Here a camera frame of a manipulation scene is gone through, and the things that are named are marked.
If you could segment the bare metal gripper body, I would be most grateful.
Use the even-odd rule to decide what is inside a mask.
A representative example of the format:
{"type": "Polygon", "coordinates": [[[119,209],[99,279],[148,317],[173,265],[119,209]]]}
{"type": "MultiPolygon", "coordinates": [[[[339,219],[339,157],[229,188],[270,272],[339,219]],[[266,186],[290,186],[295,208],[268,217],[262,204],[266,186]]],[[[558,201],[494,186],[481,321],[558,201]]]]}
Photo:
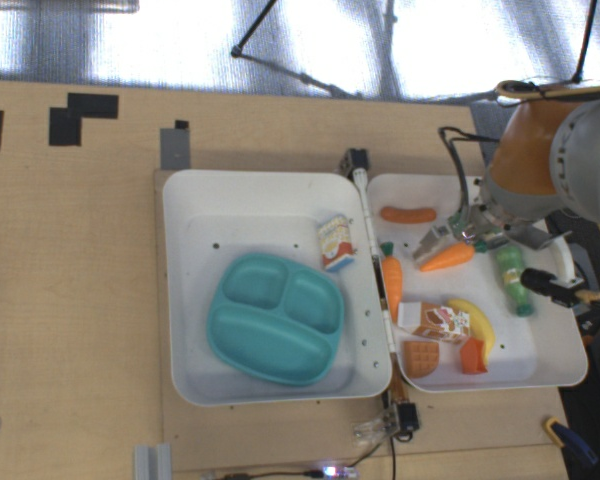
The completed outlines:
{"type": "Polygon", "coordinates": [[[486,218],[480,205],[464,205],[448,218],[447,224],[458,241],[476,248],[499,248],[509,242],[504,231],[486,218]]]}

